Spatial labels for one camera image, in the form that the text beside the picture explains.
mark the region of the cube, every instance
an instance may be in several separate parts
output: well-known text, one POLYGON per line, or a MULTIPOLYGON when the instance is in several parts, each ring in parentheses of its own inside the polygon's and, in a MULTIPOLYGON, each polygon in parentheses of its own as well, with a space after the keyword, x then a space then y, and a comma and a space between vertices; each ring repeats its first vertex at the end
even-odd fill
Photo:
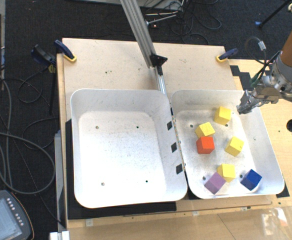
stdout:
POLYGON ((224 126, 231 120, 231 116, 230 109, 220 106, 215 112, 214 122, 224 126))
POLYGON ((235 166, 233 164, 222 163, 218 168, 217 172, 222 176, 226 182, 231 182, 236 178, 235 166))
POLYGON ((240 183, 251 191, 257 187, 261 179, 262 179, 262 176, 260 176, 253 169, 250 169, 250 171, 247 172, 246 175, 242 178, 240 183))
POLYGON ((200 138, 202 136, 212 136, 215 133, 215 130, 210 122, 205 122, 196 128, 195 133, 197 137, 200 138))
POLYGON ((204 186, 215 195, 222 188, 225 182, 226 180, 224 180, 222 176, 215 172, 204 186))
POLYGON ((244 141, 237 137, 232 137, 230 141, 227 143, 225 151, 234 157, 236 157, 243 149, 244 141))
POLYGON ((211 136, 202 136, 196 141, 198 154, 210 154, 215 149, 214 139, 211 136))

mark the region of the blue cube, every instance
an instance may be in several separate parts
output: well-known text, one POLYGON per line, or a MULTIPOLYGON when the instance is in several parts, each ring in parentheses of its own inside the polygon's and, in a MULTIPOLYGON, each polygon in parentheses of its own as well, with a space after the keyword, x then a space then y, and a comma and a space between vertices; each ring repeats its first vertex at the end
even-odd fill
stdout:
POLYGON ((246 173, 244 178, 241 180, 241 184, 243 184, 250 191, 257 187, 258 183, 261 181, 262 176, 260 176, 256 171, 250 169, 249 172, 246 173))

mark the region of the black clamp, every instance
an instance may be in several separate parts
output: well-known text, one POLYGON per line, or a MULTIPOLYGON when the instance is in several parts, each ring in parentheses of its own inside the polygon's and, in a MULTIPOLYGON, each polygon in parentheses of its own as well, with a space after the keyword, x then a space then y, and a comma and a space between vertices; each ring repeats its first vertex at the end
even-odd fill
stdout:
POLYGON ((150 55, 150 61, 153 67, 157 67, 158 75, 162 76, 163 75, 162 65, 167 61, 167 58, 156 54, 152 54, 150 55))

